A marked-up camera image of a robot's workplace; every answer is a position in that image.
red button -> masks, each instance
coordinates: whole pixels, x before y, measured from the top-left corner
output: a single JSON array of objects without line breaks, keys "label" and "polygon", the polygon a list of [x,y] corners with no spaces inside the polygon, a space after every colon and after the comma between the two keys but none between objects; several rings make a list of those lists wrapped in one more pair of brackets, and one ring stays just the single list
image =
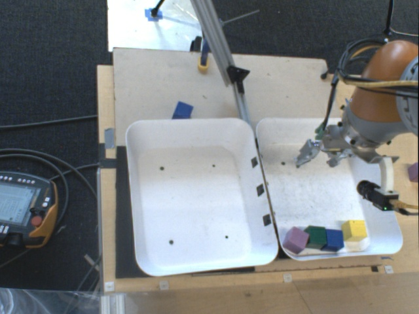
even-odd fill
[{"label": "red button", "polygon": [[34,227],[39,227],[42,224],[42,218],[39,215],[37,215],[36,217],[33,217],[31,219],[31,224]]}]

white tray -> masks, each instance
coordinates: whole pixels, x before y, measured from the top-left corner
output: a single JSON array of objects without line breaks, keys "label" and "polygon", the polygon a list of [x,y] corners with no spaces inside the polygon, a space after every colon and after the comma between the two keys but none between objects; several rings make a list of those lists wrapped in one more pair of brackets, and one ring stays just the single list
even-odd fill
[{"label": "white tray", "polygon": [[380,184],[380,169],[359,158],[343,160],[330,168],[327,155],[295,167],[293,158],[322,119],[265,118],[257,126],[259,150],[279,240],[293,226],[301,229],[325,226],[340,229],[347,220],[365,220],[368,238],[359,243],[345,242],[338,253],[305,249],[300,254],[284,251],[296,260],[313,260],[341,256],[393,254],[400,250],[403,237],[393,211],[383,212],[363,200],[356,191],[361,180]]},{"label": "white tray", "polygon": [[[255,136],[236,118],[126,132],[136,260],[149,275],[267,264],[278,252]],[[258,160],[253,167],[252,159]]]}]

black floor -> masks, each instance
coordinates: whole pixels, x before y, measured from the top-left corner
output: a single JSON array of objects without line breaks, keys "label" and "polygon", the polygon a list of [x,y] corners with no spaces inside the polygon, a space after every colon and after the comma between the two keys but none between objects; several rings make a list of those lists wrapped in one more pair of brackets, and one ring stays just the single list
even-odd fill
[{"label": "black floor", "polygon": [[[261,10],[225,26],[233,52],[324,58],[331,69],[347,42],[382,32],[388,6],[388,0],[213,1],[222,20]],[[393,26],[417,32],[418,0],[396,0]],[[96,114],[96,66],[109,63],[107,0],[0,0],[0,126]],[[82,166],[98,162],[97,134],[94,119],[0,128],[0,148],[38,150]],[[6,169],[54,175],[29,160],[0,159]],[[82,172],[96,186],[96,170]],[[76,177],[68,180],[65,228],[5,266],[22,251],[0,249],[0,287],[75,290],[90,269],[84,255],[98,258],[95,198]]]}]

